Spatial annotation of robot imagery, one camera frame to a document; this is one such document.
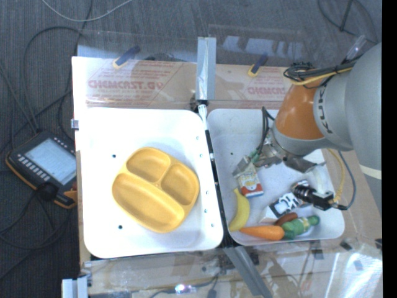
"white tray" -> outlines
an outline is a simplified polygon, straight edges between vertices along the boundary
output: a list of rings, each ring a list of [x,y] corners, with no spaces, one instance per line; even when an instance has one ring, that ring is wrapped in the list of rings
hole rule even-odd
[[[269,111],[276,116],[277,111]],[[221,189],[221,196],[228,223],[236,213],[236,197],[233,189],[238,186],[232,172],[244,155],[248,155],[261,140],[262,112],[259,109],[215,109],[208,115],[208,127],[212,139],[215,163]],[[321,150],[306,157],[315,163],[324,161]],[[264,195],[249,199],[250,216],[246,226],[260,225],[263,209],[289,191],[291,184],[307,179],[319,192],[334,191],[326,166],[317,166],[314,172],[302,174],[286,167],[283,163],[258,170]],[[324,240],[337,238],[344,231],[344,219],[340,210],[322,211],[314,207],[295,210],[298,216],[318,215],[320,224],[299,235],[295,241]],[[242,245],[262,245],[275,243],[251,237],[241,232],[231,232],[233,239]]]
[[[91,108],[79,117],[84,242],[100,258],[209,250],[223,238],[203,123],[191,111]],[[155,147],[193,169],[200,193],[175,230],[152,232],[120,209],[112,183],[127,158]]]

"yellow cable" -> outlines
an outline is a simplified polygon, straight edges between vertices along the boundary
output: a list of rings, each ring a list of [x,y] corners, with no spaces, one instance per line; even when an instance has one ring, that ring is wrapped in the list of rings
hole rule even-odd
[[[339,163],[339,166],[341,167],[341,182],[339,183],[339,187],[337,189],[337,191],[335,192],[335,197],[332,200],[332,203],[335,203],[337,201],[339,201],[339,199],[341,198],[342,195],[342,191],[343,191],[343,185],[345,183],[345,176],[346,176],[346,172],[345,172],[345,167],[343,165],[342,160],[338,157],[338,155],[336,153],[334,153],[331,149],[328,149],[328,151],[330,152],[330,154],[332,154],[332,156],[335,157],[335,159],[337,160],[337,162]]]
[[[305,85],[305,84],[309,84],[309,83],[318,81],[319,79],[323,79],[323,78],[326,78],[326,77],[329,77],[329,76],[332,76],[332,75],[335,75],[335,74],[339,74],[339,73],[344,73],[344,72],[350,71],[352,68],[353,67],[349,67],[349,68],[345,68],[345,69],[340,70],[340,71],[336,71],[336,72],[331,72],[331,73],[328,73],[328,74],[315,76],[315,77],[312,77],[312,78],[309,78],[309,79],[305,79],[304,81],[294,81],[294,80],[292,80],[291,83],[293,85]]]

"gray carpet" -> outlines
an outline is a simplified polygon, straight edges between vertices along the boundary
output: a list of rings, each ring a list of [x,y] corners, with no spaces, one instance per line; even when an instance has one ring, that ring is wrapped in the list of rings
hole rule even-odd
[[[91,3],[46,1],[73,19],[85,19]],[[92,0],[90,17],[105,14],[124,1]],[[41,0],[0,0],[0,64],[4,68],[0,71],[0,230],[18,218],[31,193],[4,163],[12,148],[11,138],[16,147],[33,134],[14,104],[6,80],[23,107],[31,106],[34,113],[48,107],[37,116],[41,129],[73,137],[68,127],[73,114],[71,96],[54,101],[71,87],[70,58],[79,38],[77,30],[83,26],[91,36],[86,43],[110,51],[117,50],[117,41],[109,40],[113,35],[95,39],[93,32],[133,34],[154,45],[163,41],[163,53],[182,55],[181,50],[194,52],[197,37],[214,36],[219,63],[244,65],[257,57],[247,51],[250,39],[299,42],[299,54],[275,56],[268,64],[287,66],[305,60],[322,67],[341,62],[359,35],[368,40],[364,50],[381,42],[382,0],[355,0],[341,31],[347,1],[135,0],[84,25],[58,16]],[[237,39],[230,42],[230,36]],[[181,60],[192,59],[185,54]],[[0,297],[60,297],[61,280],[79,272],[76,221],[76,209],[69,213],[33,198],[18,224],[0,233],[4,237],[0,240]],[[40,245],[59,226],[55,242],[49,239],[43,248],[29,249]],[[19,248],[9,243],[17,243]]]

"device screen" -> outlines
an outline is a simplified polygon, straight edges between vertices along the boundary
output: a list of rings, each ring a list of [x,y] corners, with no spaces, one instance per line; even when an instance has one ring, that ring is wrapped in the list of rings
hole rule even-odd
[[[52,139],[46,139],[25,154],[62,185],[76,175],[76,160]]]

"white cable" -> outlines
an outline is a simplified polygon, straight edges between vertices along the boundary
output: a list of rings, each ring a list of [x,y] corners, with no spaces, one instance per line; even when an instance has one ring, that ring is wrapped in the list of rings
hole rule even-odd
[[[63,14],[61,14],[61,13],[59,13],[57,10],[55,10],[53,7],[51,7],[51,6],[46,2],[46,0],[41,0],[41,1],[43,1],[44,4],[45,4],[47,7],[49,7],[53,12],[55,12],[55,13],[58,14],[60,17],[66,19],[66,20],[70,20],[70,21],[74,21],[74,22],[90,22],[90,21],[95,21],[95,20],[99,20],[99,19],[101,19],[101,18],[103,18],[103,17],[106,17],[106,16],[108,16],[109,14],[111,14],[113,11],[116,11],[117,9],[121,8],[122,6],[126,5],[127,3],[132,2],[132,1],[134,1],[134,0],[127,0],[127,1],[125,1],[125,2],[123,2],[123,3],[121,3],[121,4],[119,4],[117,7],[113,8],[112,10],[107,11],[105,14],[102,14],[102,15],[99,16],[99,17],[94,17],[94,18],[91,18],[91,19],[83,19],[83,20],[72,19],[72,18],[70,18],[70,17],[64,16]]]

